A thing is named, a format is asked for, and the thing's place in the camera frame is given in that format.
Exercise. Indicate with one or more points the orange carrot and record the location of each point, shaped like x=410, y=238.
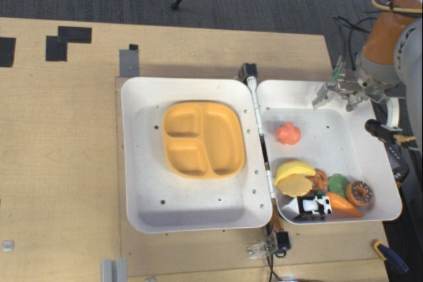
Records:
x=343, y=205

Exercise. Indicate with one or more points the brown pretzel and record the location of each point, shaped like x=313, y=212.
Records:
x=321, y=176

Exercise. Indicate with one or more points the white plastic tray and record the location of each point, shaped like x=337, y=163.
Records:
x=347, y=148
x=145, y=158

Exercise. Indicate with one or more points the yellow banana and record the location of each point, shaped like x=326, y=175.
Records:
x=294, y=167

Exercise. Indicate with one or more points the tan round biscuit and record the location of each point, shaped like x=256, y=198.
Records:
x=294, y=185

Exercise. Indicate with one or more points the thin black and white rod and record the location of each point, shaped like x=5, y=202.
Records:
x=257, y=112

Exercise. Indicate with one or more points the orange divided plate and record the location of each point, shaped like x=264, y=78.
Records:
x=211, y=142

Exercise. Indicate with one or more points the brown doughnut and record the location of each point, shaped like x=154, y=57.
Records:
x=353, y=196

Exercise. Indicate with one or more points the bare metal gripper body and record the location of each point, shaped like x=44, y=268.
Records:
x=370, y=89

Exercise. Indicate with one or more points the pink lumpy toy food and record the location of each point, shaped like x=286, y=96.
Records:
x=288, y=134

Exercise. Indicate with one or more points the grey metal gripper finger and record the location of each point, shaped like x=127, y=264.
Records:
x=321, y=95
x=353, y=103

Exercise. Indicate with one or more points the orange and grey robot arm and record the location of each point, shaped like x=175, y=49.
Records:
x=381, y=39

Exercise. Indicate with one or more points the black and white carton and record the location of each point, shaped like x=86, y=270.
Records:
x=312, y=206

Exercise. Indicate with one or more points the black cylinder on white bracket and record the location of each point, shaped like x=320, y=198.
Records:
x=380, y=130

